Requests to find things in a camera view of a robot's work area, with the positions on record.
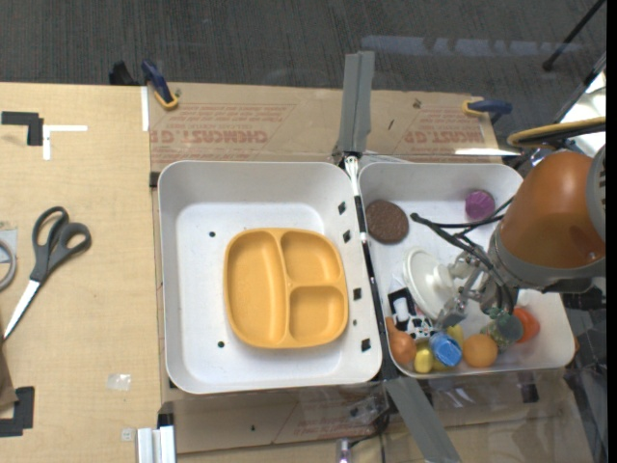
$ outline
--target table surface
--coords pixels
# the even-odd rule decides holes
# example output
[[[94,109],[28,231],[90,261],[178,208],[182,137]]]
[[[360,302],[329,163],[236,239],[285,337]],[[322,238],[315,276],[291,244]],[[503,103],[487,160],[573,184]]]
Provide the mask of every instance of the table surface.
[[[36,390],[34,427],[0,439],[3,461],[135,461],[134,442],[123,440],[123,432],[156,426],[161,407],[156,246],[142,101],[142,88],[134,87],[0,84],[3,111],[37,112],[46,125],[88,128],[52,133],[51,159],[45,160],[41,147],[26,145],[25,126],[0,125],[5,180],[0,228],[17,229],[18,257],[15,279],[0,297],[0,322],[7,323],[28,282],[34,265],[31,230],[45,209],[63,205],[93,237],[90,250],[44,284],[3,346],[13,384]],[[109,382],[116,374],[130,376],[127,389]],[[538,461],[592,461],[571,393],[560,397],[559,410],[559,417],[536,413],[447,431],[464,460],[489,461],[508,447],[513,457],[524,458],[520,461],[532,461],[533,450],[545,458]],[[564,434],[569,444],[560,443]],[[355,458],[375,461],[381,445],[398,458],[392,461],[421,460],[400,426],[381,441],[360,443]],[[334,454],[335,442],[323,441],[178,460],[329,461]]]

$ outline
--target white tray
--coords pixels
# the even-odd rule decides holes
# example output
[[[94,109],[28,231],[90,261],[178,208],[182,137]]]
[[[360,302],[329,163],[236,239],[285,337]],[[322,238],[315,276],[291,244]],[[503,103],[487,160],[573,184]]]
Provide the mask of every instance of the white tray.
[[[378,373],[375,311],[354,195],[342,170],[327,163],[179,161],[161,173],[158,187],[165,358],[181,390],[204,395],[344,385]],[[265,227],[320,232],[337,247],[349,321],[336,340],[282,350],[252,347],[233,334],[223,294],[225,249],[238,233]],[[370,348],[362,349],[368,341]]]
[[[361,170],[360,190],[364,207],[379,199],[398,204],[406,214],[412,212],[439,223],[465,223],[465,197],[474,189],[491,193],[499,206],[513,196],[522,182],[513,169],[497,164],[429,164],[376,162]],[[489,238],[496,224],[480,227],[468,234],[474,242],[488,249]],[[369,237],[370,255],[382,299],[384,314],[391,314],[388,293],[393,276],[403,265],[403,259],[414,246],[424,248],[442,264],[450,264],[460,250],[438,237],[427,227],[410,219],[407,237],[398,244],[385,245]],[[536,338],[515,344],[489,368],[470,368],[461,362],[446,372],[418,374],[398,365],[407,375],[434,378],[449,375],[474,375],[541,368],[561,368],[575,354],[574,335],[558,293],[524,290],[520,302],[541,324]],[[469,301],[469,316],[461,323],[466,336],[477,333],[490,319],[480,312],[476,302]]]

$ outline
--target brown round sponge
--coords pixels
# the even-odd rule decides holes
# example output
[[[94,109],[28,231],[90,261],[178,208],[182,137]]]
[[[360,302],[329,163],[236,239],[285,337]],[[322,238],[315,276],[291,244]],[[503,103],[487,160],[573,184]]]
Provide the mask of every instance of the brown round sponge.
[[[398,205],[380,199],[366,208],[366,227],[375,240],[398,243],[407,236],[409,221]]]

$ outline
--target dark floor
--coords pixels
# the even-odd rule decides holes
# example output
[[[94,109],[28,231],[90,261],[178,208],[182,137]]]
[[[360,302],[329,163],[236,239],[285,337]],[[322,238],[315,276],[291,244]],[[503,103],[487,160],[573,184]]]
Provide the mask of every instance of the dark floor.
[[[0,0],[0,80],[105,84],[144,58],[169,81],[340,88],[376,51],[375,89],[514,105],[505,136],[552,123],[606,50],[606,5],[554,69],[542,63],[597,0]]]

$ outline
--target blue bottle cap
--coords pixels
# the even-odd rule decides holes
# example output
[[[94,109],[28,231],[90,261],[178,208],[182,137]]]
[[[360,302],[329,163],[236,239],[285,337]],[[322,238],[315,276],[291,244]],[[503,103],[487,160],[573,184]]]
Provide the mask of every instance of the blue bottle cap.
[[[445,366],[454,367],[463,358],[463,350],[459,343],[443,331],[433,335],[428,344],[435,358]]]

